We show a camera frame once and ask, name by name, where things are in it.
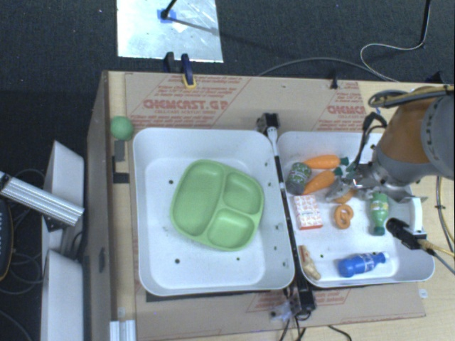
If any green can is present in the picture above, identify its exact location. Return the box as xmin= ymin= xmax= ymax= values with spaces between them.
xmin=284 ymin=161 xmax=314 ymax=196

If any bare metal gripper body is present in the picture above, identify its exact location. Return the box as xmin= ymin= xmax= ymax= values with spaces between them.
xmin=350 ymin=164 xmax=414 ymax=204

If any orange and white carton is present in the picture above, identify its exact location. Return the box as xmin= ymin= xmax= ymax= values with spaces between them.
xmin=292 ymin=195 xmax=324 ymax=231

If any orange carrot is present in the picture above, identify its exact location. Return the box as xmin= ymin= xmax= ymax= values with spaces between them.
xmin=302 ymin=166 xmax=344 ymax=196
xmin=301 ymin=154 xmax=351 ymax=171

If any beige toy biscuit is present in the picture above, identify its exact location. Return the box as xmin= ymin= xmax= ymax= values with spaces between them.
xmin=297 ymin=244 xmax=322 ymax=281

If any orange pretzel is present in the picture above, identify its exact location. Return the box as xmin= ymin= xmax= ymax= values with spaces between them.
xmin=333 ymin=204 xmax=355 ymax=231
xmin=333 ymin=188 xmax=358 ymax=205

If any green divided plate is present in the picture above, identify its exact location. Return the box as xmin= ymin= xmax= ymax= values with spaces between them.
xmin=169 ymin=158 xmax=266 ymax=252

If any white plastic tray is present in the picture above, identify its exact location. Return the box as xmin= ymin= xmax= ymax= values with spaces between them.
xmin=132 ymin=126 xmax=296 ymax=297
xmin=276 ymin=130 xmax=436 ymax=289

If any blue bottle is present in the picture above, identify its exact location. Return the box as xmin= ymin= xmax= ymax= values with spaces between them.
xmin=336 ymin=251 xmax=390 ymax=278

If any green ball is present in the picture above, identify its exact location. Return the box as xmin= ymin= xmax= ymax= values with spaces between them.
xmin=109 ymin=115 xmax=135 ymax=142

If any black block with thin wires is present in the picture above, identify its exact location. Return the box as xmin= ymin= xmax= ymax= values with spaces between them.
xmin=256 ymin=112 xmax=282 ymax=134
xmin=288 ymin=286 xmax=318 ymax=316

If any brown cardboard board red print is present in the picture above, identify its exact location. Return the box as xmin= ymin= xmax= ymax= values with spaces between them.
xmin=124 ymin=72 xmax=427 ymax=330

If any green bottle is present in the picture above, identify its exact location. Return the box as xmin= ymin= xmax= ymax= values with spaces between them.
xmin=368 ymin=191 xmax=390 ymax=237

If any thin black and white rod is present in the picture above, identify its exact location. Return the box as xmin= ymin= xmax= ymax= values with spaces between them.
xmin=268 ymin=127 xmax=304 ymax=291

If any black cylinder on white bracket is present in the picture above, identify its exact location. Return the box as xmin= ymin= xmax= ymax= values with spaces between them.
xmin=385 ymin=196 xmax=428 ymax=251

